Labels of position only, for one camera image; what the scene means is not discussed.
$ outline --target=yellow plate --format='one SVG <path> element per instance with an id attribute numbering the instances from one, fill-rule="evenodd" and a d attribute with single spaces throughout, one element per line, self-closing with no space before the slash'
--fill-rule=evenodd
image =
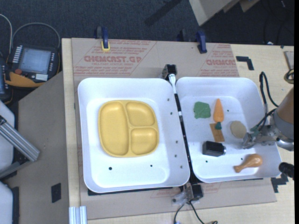
<path id="1" fill-rule="evenodd" d="M 155 151 L 159 129 L 154 110 L 141 101 L 114 100 L 99 110 L 103 149 L 114 157 L 138 157 Z"/>

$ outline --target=screen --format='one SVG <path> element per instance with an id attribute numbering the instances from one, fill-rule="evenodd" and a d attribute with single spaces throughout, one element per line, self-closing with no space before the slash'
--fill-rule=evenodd
<path id="1" fill-rule="evenodd" d="M 2 73 L 2 67 L 0 66 L 0 95 L 3 95 L 4 93 L 5 93 L 4 78 Z"/>
<path id="2" fill-rule="evenodd" d="M 19 68 L 22 71 L 47 74 L 50 57 L 50 51 L 25 48 Z"/>

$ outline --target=brown chicken leg toy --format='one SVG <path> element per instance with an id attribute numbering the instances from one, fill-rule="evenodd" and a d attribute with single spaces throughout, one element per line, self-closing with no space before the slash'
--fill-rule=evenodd
<path id="1" fill-rule="evenodd" d="M 240 173 L 244 168 L 256 168 L 263 164 L 263 159 L 258 154 L 251 154 L 242 165 L 234 166 L 236 173 Z"/>

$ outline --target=black floor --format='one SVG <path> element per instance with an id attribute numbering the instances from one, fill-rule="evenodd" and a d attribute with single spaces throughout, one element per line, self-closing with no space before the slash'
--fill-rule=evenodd
<path id="1" fill-rule="evenodd" d="M 207 42 L 294 45 L 294 0 L 261 0 L 249 11 L 235 5 L 219 12 L 201 27 L 189 0 L 0 0 L 0 14 L 13 30 L 30 22 L 51 25 L 61 38 L 93 38 L 97 26 L 105 26 L 111 39 L 175 41 L 186 31 L 194 41 L 198 30 Z M 0 17 L 0 51 L 9 52 L 9 25 Z M 58 39 L 48 27 L 21 29 L 14 44 L 56 46 Z M 16 91 L 13 102 L 30 91 Z"/>

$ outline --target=beige round object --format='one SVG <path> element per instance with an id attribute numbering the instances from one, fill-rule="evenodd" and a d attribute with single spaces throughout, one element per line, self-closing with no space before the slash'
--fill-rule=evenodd
<path id="1" fill-rule="evenodd" d="M 246 134 L 246 127 L 240 121 L 233 121 L 230 125 L 230 130 L 239 139 L 243 139 Z"/>

